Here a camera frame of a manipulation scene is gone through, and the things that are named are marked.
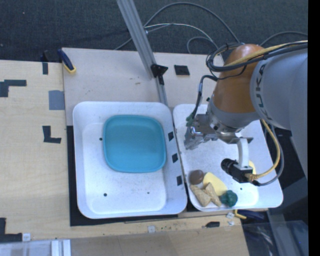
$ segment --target blue rounded rectangle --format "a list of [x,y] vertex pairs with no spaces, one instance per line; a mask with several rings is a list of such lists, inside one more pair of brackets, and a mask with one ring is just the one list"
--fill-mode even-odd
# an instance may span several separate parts
[[114,115],[103,127],[103,150],[115,171],[150,173],[166,162],[166,141],[160,122],[142,115]]

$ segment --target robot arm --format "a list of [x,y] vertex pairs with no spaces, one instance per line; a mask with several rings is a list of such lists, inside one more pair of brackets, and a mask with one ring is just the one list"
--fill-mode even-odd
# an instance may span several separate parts
[[214,55],[207,59],[207,66],[211,73],[221,73],[206,114],[193,113],[187,125],[185,147],[192,150],[199,143],[217,139],[237,144],[239,161],[222,161],[221,167],[238,182],[248,182],[250,168],[246,168],[247,155],[243,154],[246,145],[244,138],[236,134],[252,121],[262,119],[292,132],[293,144],[308,176],[308,42],[271,49],[254,44],[238,45],[221,68],[213,66],[213,58]]

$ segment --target white tray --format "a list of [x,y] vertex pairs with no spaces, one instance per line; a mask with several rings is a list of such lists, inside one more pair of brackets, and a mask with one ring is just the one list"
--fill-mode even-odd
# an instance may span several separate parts
[[[161,123],[166,143],[162,169],[127,173],[107,165],[100,138],[105,121],[115,115],[142,115]],[[169,136],[174,134],[174,127],[167,106],[159,102],[84,101],[74,107],[73,132],[77,204],[84,216],[104,219],[171,215],[185,209],[187,194],[177,141]]]
[[[203,212],[217,212],[231,209],[265,209],[278,207],[283,201],[283,192],[279,181],[266,185],[254,186],[250,183],[238,183],[230,175],[228,175],[221,168],[221,162],[225,158],[238,160],[238,147],[236,144],[227,144],[221,140],[208,141],[201,143],[198,148],[193,150],[186,150],[184,146],[186,134],[186,117],[194,110],[194,104],[181,104],[173,110],[174,126],[176,128],[176,136],[178,147],[180,150],[180,157],[182,160],[183,171],[188,185],[188,192],[191,203],[200,211]],[[200,105],[197,114],[206,113],[207,105]],[[269,149],[264,138],[264,134],[260,122],[254,121],[244,128],[238,137],[253,137],[249,143],[249,159],[253,162],[256,168],[256,173],[263,173],[272,165]],[[203,172],[211,172],[217,176],[227,186],[229,190],[235,192],[238,196],[238,201],[234,207],[222,205],[216,206],[212,202],[208,206],[203,207],[198,202],[197,198],[190,189],[189,173],[193,170],[200,169]],[[259,179],[259,182],[267,182],[276,175],[273,170],[270,174]]]

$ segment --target dark floor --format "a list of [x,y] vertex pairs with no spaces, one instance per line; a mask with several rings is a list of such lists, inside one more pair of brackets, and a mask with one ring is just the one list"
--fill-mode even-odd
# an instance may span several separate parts
[[[308,0],[135,1],[143,24],[173,3],[176,4],[160,12],[149,25],[193,25],[210,35],[218,46],[236,38],[261,44],[272,35],[277,36],[266,47],[308,39]],[[46,51],[49,59],[57,61],[57,49],[62,47],[115,49],[130,38],[116,0],[0,0],[0,6],[0,60],[40,61]],[[154,52],[188,53],[188,40],[203,36],[194,28],[177,25],[150,32],[148,38]],[[189,46],[194,54],[215,50],[203,39],[193,40]],[[135,47],[131,42],[121,49],[134,51]],[[303,178],[304,173],[290,142],[290,132],[278,129],[277,134],[285,154],[286,166],[279,179],[285,189]],[[274,156],[273,146],[269,147]],[[302,220],[308,225],[308,196],[284,209],[283,215],[287,221]]]

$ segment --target wooden table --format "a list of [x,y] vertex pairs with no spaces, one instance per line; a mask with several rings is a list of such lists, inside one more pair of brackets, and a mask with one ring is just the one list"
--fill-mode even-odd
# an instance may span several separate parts
[[[66,112],[49,106],[49,92],[65,90],[63,66],[48,63],[47,67],[44,74],[41,62],[0,61],[0,82],[26,80],[26,86],[10,85],[8,97],[0,97],[0,217],[6,218],[7,234],[30,233],[32,240],[86,238],[74,240],[80,248],[88,238],[141,240],[122,235],[147,234],[152,228],[174,245],[176,255],[191,255],[186,248],[196,237],[209,239],[201,242],[206,250],[248,255],[240,219],[233,218],[230,226],[226,212],[182,212],[170,219],[71,227]],[[50,126],[51,137],[61,138],[60,143],[44,142],[43,126]],[[209,222],[220,222],[220,227],[203,228]]]

